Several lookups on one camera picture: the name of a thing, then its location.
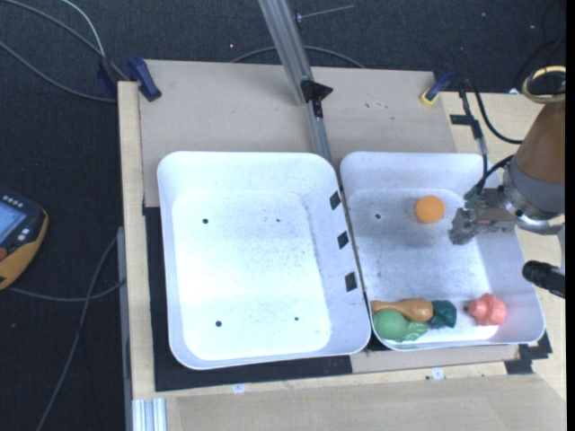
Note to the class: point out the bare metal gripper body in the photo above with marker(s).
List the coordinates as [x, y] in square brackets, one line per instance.
[494, 219]

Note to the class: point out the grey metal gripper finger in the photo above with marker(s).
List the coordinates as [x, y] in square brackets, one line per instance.
[458, 235]
[464, 217]

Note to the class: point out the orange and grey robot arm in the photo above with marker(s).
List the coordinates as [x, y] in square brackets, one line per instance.
[543, 151]

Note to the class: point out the orange ball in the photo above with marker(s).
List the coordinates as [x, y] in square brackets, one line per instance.
[430, 209]

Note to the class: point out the white plastic tray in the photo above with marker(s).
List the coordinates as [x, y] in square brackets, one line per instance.
[251, 263]
[418, 263]

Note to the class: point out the dark green toy broccoli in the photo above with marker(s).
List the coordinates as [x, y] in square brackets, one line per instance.
[444, 313]

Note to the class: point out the pink toy shrimp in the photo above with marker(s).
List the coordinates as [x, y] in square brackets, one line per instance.
[489, 310]

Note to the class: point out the tan toy chicken drumstick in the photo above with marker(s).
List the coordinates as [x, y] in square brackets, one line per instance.
[413, 309]

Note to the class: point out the green toy pear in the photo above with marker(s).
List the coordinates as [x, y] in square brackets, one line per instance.
[390, 325]

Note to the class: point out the brown cardboard board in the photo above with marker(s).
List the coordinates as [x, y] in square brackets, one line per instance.
[233, 115]

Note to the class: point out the black cylinder on white bracket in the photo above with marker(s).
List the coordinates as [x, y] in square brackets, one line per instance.
[543, 275]

